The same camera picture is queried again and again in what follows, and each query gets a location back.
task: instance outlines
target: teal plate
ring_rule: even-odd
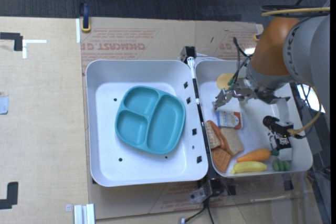
[[[125,143],[150,153],[166,154],[180,140],[185,108],[167,92],[136,86],[124,95],[115,120],[115,132]]]

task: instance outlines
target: toy banana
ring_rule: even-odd
[[[244,173],[244,172],[261,172],[267,169],[267,165],[257,161],[246,161],[235,163],[231,174]]]

